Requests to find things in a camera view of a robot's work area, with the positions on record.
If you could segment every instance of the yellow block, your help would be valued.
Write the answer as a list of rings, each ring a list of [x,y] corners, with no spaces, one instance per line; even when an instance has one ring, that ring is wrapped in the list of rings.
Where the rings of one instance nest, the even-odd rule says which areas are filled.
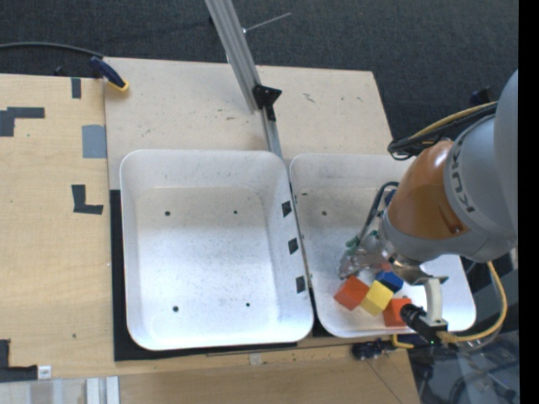
[[[360,307],[367,310],[372,316],[377,316],[384,311],[392,297],[393,292],[380,281],[375,280],[372,282],[365,298],[363,298]]]

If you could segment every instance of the wooden table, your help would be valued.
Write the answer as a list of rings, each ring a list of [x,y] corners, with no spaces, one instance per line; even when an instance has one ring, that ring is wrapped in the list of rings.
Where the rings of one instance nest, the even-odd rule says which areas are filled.
[[[419,402],[407,354],[358,362],[349,344],[360,340],[309,337],[268,352],[114,361],[109,190],[117,188],[121,158],[137,147],[265,144],[230,66],[108,62],[130,82],[127,94],[83,78],[74,98],[69,77],[0,75],[0,110],[45,109],[43,119],[16,118],[13,136],[0,137],[0,338],[11,339],[10,365],[49,365],[62,379],[120,375],[126,402],[182,387],[192,397],[215,398],[230,382],[241,389],[245,381],[273,390],[264,402],[282,402],[287,389],[279,381],[309,390],[298,392],[307,399],[325,387],[320,376],[329,395],[368,391],[373,402]],[[302,152],[386,153],[391,136],[372,73],[269,66],[259,73],[283,90],[275,112],[286,160]],[[108,158],[83,156],[83,127],[90,125],[106,126]],[[74,212],[76,184],[102,214]]]

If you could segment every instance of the yellow cable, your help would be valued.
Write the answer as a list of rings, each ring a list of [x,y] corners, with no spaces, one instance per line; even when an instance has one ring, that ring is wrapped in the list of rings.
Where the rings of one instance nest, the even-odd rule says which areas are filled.
[[[451,123],[453,120],[458,120],[460,118],[466,117],[469,114],[479,111],[480,109],[486,108],[487,106],[490,106],[492,104],[495,104],[496,102],[490,102],[488,104],[480,104],[478,106],[474,106],[473,108],[464,109],[460,112],[457,112],[456,114],[449,115],[445,118],[442,118],[441,120],[436,121],[435,123],[428,125],[427,127],[421,129],[419,132],[417,132],[414,135],[410,136],[410,139],[415,138],[417,136],[424,135],[426,133],[431,132],[434,129],[438,129],[438,127],[441,127],[442,125],[446,125],[447,123]]]
[[[496,269],[494,268],[492,262],[488,262],[487,266],[499,292],[501,309],[498,320],[490,328],[486,329],[483,332],[475,333],[473,335],[458,336],[447,331],[440,331],[436,335],[438,335],[438,337],[444,343],[463,343],[466,341],[473,341],[485,338],[493,332],[496,332],[502,326],[505,317],[507,316],[507,296],[505,295],[504,286],[502,285],[502,282],[499,279],[498,273],[496,273]]]
[[[396,348],[414,348],[413,344],[401,343],[398,341],[397,334],[391,336],[391,344]]]

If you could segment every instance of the gray tape square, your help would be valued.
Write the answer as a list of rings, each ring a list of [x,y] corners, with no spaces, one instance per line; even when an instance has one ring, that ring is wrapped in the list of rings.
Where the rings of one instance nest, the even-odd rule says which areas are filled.
[[[107,139],[102,125],[83,126],[83,158],[107,158]]]

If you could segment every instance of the empty white tray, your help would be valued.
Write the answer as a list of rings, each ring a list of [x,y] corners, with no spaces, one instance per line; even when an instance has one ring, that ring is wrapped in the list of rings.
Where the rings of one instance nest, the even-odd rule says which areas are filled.
[[[126,320],[150,350],[293,343],[312,328],[284,163],[139,150],[120,166]]]
[[[341,306],[334,294],[343,283],[339,261],[345,243],[360,231],[376,191],[388,181],[399,181],[411,162],[390,156],[304,154],[291,163],[291,184],[297,199],[296,213],[303,236],[307,266],[317,314],[336,337],[358,338],[406,333],[406,327],[385,326],[382,314],[372,316],[360,306],[353,311]],[[427,274],[449,276],[442,288],[442,315],[452,331],[469,328],[476,308],[458,256],[445,255],[422,266]],[[370,284],[374,274],[363,271],[360,279]],[[395,294],[426,306],[423,286],[409,286]]]

